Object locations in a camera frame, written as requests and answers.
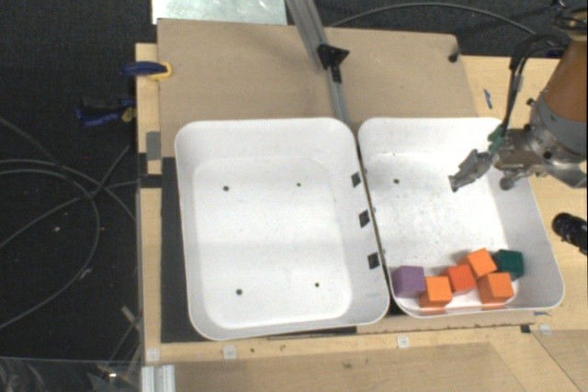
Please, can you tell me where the brown cardboard board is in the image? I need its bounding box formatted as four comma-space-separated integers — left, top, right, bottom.
155, 17, 537, 343

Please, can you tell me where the white plastic tray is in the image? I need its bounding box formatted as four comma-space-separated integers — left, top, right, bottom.
356, 116, 566, 319
174, 117, 392, 342

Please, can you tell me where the purple cube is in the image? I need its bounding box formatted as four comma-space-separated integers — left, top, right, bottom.
390, 264, 428, 300

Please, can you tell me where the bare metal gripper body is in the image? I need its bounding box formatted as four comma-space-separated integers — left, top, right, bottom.
492, 127, 588, 192

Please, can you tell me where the orange cube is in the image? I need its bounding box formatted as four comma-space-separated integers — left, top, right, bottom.
465, 247, 499, 281
476, 271, 515, 307
418, 274, 455, 309
442, 263, 478, 295

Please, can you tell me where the dark green cube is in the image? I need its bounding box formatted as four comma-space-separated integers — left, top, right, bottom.
492, 249, 526, 280

